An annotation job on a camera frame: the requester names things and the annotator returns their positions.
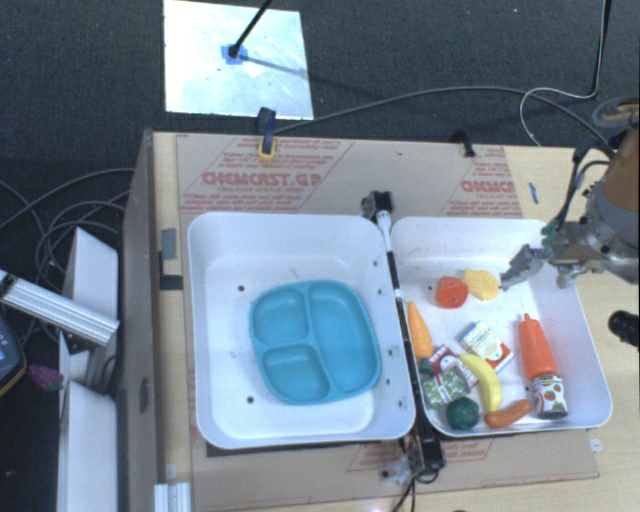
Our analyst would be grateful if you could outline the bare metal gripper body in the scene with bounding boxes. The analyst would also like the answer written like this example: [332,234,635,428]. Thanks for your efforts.
[542,220,640,287]

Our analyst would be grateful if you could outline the white plastic tray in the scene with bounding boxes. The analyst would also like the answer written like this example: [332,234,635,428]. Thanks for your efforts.
[186,210,418,450]
[389,215,615,439]

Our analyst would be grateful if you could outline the yellow toy corn piece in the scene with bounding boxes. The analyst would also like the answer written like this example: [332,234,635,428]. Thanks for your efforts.
[461,268,502,302]

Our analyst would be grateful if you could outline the orange toy tomato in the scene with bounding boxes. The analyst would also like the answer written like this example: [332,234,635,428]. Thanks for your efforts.
[434,275,470,310]

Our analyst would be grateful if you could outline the orange bottle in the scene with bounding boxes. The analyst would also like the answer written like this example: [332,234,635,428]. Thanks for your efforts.
[517,312,559,382]

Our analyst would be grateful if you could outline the white yellow and red carton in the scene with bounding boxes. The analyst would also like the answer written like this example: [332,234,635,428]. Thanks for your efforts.
[459,320,515,374]

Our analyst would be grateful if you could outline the small can strawberry print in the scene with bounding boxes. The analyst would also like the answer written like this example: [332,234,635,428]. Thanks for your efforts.
[530,373,570,421]

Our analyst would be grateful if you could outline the yellow banana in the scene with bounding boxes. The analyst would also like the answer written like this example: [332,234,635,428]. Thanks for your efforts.
[458,352,504,413]

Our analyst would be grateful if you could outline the orange carrot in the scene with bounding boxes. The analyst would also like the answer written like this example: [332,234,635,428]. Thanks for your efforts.
[405,300,435,375]

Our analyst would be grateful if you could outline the thin black and white rod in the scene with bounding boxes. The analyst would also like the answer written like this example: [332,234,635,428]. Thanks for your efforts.
[377,209,437,449]

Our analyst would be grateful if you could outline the green and white packet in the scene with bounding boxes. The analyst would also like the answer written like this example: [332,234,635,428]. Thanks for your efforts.
[421,366,467,410]

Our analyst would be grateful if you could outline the orange sausage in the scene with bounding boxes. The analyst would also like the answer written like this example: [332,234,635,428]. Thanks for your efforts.
[483,398,533,429]

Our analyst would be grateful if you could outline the green broccoli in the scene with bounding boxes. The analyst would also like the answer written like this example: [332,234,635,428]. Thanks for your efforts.
[445,395,481,432]

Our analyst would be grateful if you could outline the blue divided plate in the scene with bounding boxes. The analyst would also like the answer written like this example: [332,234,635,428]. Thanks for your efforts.
[248,279,383,407]

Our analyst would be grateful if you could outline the brown cardboard board red print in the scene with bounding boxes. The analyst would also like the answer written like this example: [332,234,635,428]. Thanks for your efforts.
[175,133,601,495]

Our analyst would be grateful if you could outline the purple toy grapes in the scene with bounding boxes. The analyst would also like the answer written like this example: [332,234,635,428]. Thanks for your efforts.
[26,364,66,394]

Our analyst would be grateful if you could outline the black cylinder on white bracket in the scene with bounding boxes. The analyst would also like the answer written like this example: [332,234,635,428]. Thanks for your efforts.
[608,309,640,347]

